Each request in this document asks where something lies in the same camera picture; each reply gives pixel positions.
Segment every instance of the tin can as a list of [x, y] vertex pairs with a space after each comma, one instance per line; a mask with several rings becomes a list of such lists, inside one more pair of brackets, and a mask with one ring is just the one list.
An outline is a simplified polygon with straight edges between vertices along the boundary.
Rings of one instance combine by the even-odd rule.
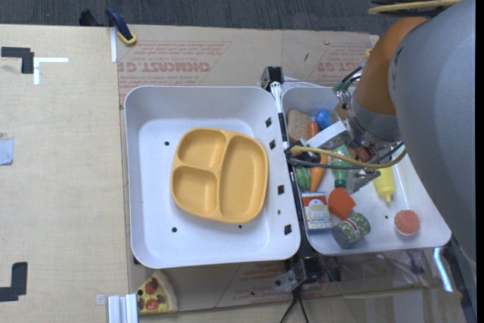
[[370, 223], [360, 213], [352, 214], [331, 229], [336, 242], [345, 249], [354, 245], [370, 231]]

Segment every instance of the toy pizza slice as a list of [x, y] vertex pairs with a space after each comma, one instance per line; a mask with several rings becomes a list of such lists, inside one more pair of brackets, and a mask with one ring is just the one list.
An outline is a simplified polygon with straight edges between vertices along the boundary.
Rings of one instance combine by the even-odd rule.
[[169, 279], [156, 270], [136, 291], [139, 315], [178, 311], [175, 291]]

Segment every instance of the yellow cable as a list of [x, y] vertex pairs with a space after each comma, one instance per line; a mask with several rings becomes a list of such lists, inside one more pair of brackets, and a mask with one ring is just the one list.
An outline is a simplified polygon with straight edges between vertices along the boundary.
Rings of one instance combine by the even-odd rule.
[[397, 5], [379, 5], [368, 9], [369, 14], [379, 14], [385, 11], [408, 10], [412, 8], [448, 7], [462, 0], [429, 0], [425, 2], [400, 3]]
[[289, 149], [289, 152], [294, 157], [301, 154], [302, 152], [314, 152], [316, 154], [323, 154], [323, 155], [328, 155], [330, 157], [336, 157], [337, 159], [344, 160], [345, 162], [348, 162], [350, 164], [354, 164], [355, 166], [360, 166], [360, 167], [369, 168], [369, 169], [383, 169], [385, 167], [393, 166], [394, 164], [397, 164], [400, 160], [402, 160], [403, 157], [407, 154], [407, 152], [405, 150], [403, 150], [403, 152], [400, 155], [398, 155], [397, 158], [395, 158], [391, 162], [374, 164], [374, 163], [360, 162], [359, 160], [352, 159], [351, 157], [345, 157], [343, 155], [336, 154], [336, 153], [328, 151], [328, 150], [323, 150], [321, 148], [303, 147], [301, 145], [294, 145], [293, 147], [291, 147]]

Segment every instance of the white plastic tray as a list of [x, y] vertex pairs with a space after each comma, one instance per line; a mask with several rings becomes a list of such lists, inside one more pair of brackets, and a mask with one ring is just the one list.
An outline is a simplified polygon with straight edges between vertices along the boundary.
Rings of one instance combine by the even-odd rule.
[[[270, 93], [258, 87], [141, 86], [126, 96], [125, 119], [131, 245], [141, 264], [164, 269], [256, 262], [297, 252], [300, 230]], [[250, 222], [203, 219], [172, 200], [176, 145], [199, 126], [240, 132], [265, 147], [267, 193], [261, 213]]]
[[[338, 100], [329, 87], [294, 87], [282, 96], [284, 112], [298, 109], [310, 115], [320, 109], [333, 110]], [[341, 248], [330, 231], [307, 233], [310, 244], [319, 253], [342, 256], [356, 253], [376, 253], [388, 250], [441, 247], [447, 244], [451, 230], [445, 223], [430, 196], [422, 185], [408, 156], [392, 167], [395, 193], [390, 203], [380, 198], [373, 182], [352, 195], [356, 206], [354, 212], [365, 215], [371, 225], [366, 235], [349, 249]], [[327, 169], [319, 191], [329, 194], [334, 189], [334, 175]], [[399, 210], [412, 209], [420, 218], [420, 230], [411, 237], [402, 237], [393, 227], [393, 217]], [[332, 216], [334, 224], [339, 219]]]

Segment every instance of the green vegetable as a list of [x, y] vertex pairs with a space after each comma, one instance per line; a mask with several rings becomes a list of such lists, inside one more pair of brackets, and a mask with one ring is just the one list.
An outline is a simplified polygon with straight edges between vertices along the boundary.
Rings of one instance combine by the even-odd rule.
[[305, 167], [297, 167], [294, 169], [296, 174], [296, 182], [301, 191], [308, 191], [311, 184], [311, 179], [309, 178], [309, 171]]

